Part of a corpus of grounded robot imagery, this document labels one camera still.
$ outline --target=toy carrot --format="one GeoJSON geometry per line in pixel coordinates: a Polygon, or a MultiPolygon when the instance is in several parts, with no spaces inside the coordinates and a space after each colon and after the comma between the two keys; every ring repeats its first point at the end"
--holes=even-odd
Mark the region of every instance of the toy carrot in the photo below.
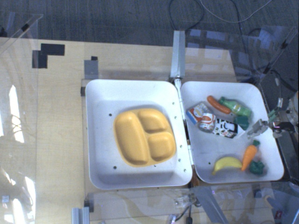
{"type": "Polygon", "coordinates": [[[244,171],[250,162],[253,160],[254,156],[257,153],[257,146],[260,144],[259,141],[254,140],[252,145],[249,145],[247,149],[245,150],[243,161],[242,161],[242,168],[241,170],[244,171]]]}

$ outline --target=red and white can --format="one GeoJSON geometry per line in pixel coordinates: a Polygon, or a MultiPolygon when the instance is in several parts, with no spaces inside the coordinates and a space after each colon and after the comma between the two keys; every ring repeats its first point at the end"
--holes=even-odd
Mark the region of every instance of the red and white can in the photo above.
{"type": "Polygon", "coordinates": [[[215,129],[216,116],[211,113],[203,113],[199,129],[211,133],[215,129]]]}

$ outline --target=white cable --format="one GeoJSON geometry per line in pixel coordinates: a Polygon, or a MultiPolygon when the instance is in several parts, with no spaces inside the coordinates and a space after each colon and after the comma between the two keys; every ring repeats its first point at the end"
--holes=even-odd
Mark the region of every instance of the white cable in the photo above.
{"type": "Polygon", "coordinates": [[[248,20],[250,17],[252,17],[256,12],[258,12],[259,10],[261,10],[262,8],[264,8],[265,6],[267,6],[270,2],[272,2],[273,0],[269,0],[265,5],[263,5],[262,7],[260,7],[259,9],[257,9],[256,11],[254,11],[249,17],[243,19],[243,20],[240,20],[240,21],[228,21],[228,20],[225,20],[219,16],[217,16],[216,14],[214,14],[213,12],[211,12],[202,2],[202,0],[200,0],[200,3],[202,4],[202,6],[204,7],[205,10],[207,10],[210,14],[212,14],[214,17],[217,17],[218,19],[220,19],[221,21],[225,21],[225,22],[228,22],[228,23],[240,23],[240,22],[243,22],[243,21],[246,21],[248,20]]]}

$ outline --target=bottle label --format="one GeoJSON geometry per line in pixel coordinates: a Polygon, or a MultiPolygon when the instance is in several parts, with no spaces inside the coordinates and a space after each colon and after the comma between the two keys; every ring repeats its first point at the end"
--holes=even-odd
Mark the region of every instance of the bottle label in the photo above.
{"type": "Polygon", "coordinates": [[[234,105],[234,107],[232,108],[232,112],[233,113],[238,113],[241,110],[241,106],[239,104],[234,105]]]}

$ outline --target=wooden surface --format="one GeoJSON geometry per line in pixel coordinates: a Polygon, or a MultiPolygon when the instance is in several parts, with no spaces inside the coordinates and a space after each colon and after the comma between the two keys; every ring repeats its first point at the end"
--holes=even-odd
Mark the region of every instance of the wooden surface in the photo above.
{"type": "MultiPolygon", "coordinates": [[[[36,155],[36,223],[66,224],[71,223],[71,209],[83,207],[85,178],[88,178],[84,167],[83,144],[86,140],[84,142],[82,118],[84,114],[80,96],[81,80],[84,78],[84,60],[97,56],[100,76],[108,74],[110,78],[116,78],[124,75],[131,78],[136,74],[145,74],[148,77],[155,77],[155,74],[160,73],[162,75],[158,79],[164,79],[170,71],[172,48],[39,40],[37,49],[41,43],[64,44],[65,55],[48,56],[48,68],[38,69],[38,75],[36,74],[37,146],[36,153],[30,154],[32,159],[36,155]]],[[[28,64],[31,58],[30,55],[26,58],[28,64]]],[[[229,75],[234,77],[232,66],[229,67],[227,62],[225,65],[228,66],[225,69],[229,71],[229,75]]],[[[25,77],[31,75],[32,73],[24,74],[25,77]]],[[[130,206],[128,202],[126,208],[130,210],[134,206],[130,206]]],[[[258,208],[249,213],[260,216],[261,219],[254,222],[260,223],[272,217],[269,210],[258,208]]],[[[107,211],[110,211],[112,216],[115,212],[113,207],[107,211]]],[[[193,223],[210,223],[203,210],[193,212],[193,223]]],[[[236,211],[227,210],[226,215],[239,215],[234,212],[236,211]]],[[[127,218],[107,220],[106,223],[164,224],[167,217],[127,218]]]]}

